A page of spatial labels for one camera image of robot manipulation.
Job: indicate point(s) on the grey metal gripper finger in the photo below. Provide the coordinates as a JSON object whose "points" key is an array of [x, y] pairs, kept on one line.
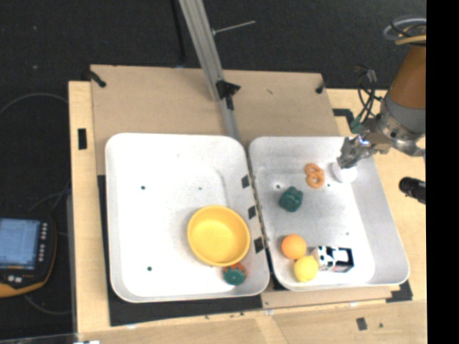
{"points": [[345, 152], [360, 152]]}

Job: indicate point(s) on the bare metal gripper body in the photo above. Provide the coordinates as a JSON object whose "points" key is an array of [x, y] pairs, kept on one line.
{"points": [[389, 136]]}

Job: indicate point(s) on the white round object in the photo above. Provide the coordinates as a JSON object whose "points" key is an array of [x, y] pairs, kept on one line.
{"points": [[346, 175]]}

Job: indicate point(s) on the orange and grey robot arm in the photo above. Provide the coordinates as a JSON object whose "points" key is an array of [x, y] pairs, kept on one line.
{"points": [[409, 81]]}

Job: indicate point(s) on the orange pretzel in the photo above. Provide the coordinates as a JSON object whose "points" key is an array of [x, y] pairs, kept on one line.
{"points": [[315, 182]]}

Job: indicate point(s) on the white plastic tray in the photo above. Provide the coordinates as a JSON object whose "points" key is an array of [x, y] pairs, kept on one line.
{"points": [[161, 210], [344, 220]]}

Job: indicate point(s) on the green bell pepper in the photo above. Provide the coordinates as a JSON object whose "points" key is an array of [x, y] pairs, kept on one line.
{"points": [[291, 200]]}

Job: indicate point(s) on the thin black and white rod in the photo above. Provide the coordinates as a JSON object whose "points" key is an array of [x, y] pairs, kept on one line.
{"points": [[259, 206]]}

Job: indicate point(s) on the orange fruit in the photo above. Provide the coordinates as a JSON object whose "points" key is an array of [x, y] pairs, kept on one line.
{"points": [[294, 246]]}

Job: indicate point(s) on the black and white carton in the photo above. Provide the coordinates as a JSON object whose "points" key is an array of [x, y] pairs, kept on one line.
{"points": [[335, 259]]}

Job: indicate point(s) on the yellow lemon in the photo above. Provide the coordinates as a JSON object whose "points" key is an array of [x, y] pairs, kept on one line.
{"points": [[306, 269]]}

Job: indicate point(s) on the yellow bowl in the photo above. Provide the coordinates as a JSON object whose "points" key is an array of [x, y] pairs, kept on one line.
{"points": [[218, 235]]}

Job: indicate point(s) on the red strawberry with green leaves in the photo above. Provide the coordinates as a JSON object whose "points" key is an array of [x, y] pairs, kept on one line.
{"points": [[235, 274]]}

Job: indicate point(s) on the brown cardboard board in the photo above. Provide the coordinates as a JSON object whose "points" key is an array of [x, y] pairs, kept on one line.
{"points": [[161, 102]]}

